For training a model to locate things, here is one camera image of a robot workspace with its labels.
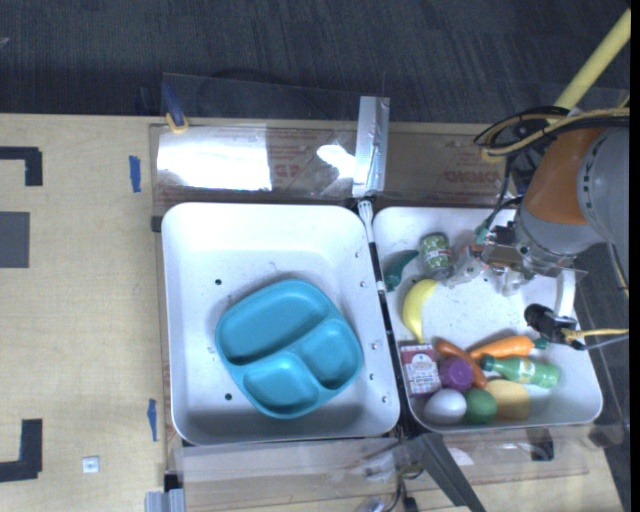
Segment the yellow pole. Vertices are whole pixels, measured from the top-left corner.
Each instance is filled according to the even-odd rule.
[[[631,9],[627,9],[571,80],[555,105],[567,109],[575,107],[630,38]]]

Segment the wooden table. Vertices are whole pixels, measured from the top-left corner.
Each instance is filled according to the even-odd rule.
[[[43,421],[37,479],[0,483],[0,510],[143,510],[166,467],[149,127],[159,118],[0,115],[0,146],[38,147],[43,185],[0,160],[0,211],[30,212],[29,268],[0,268],[0,461]],[[141,162],[141,191],[129,157]],[[157,405],[153,440],[147,408]],[[85,457],[98,472],[83,472]],[[586,474],[476,485],[488,510],[622,510],[600,450]],[[458,510],[440,490],[422,510]],[[261,510],[351,511],[361,498]]]

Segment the blue plate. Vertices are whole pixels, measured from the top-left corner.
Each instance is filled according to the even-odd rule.
[[[292,419],[317,409],[353,382],[362,348],[316,286],[289,279],[229,308],[215,343],[245,396],[264,414]]]

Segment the purple ball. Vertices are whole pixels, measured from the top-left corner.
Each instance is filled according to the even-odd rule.
[[[473,370],[471,365],[458,356],[447,357],[439,368],[440,382],[445,388],[455,389],[464,393],[473,385]]]

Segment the white egg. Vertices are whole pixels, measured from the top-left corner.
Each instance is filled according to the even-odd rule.
[[[427,421],[440,425],[458,423],[467,412],[464,395],[455,389],[445,388],[436,391],[424,405],[424,417]]]

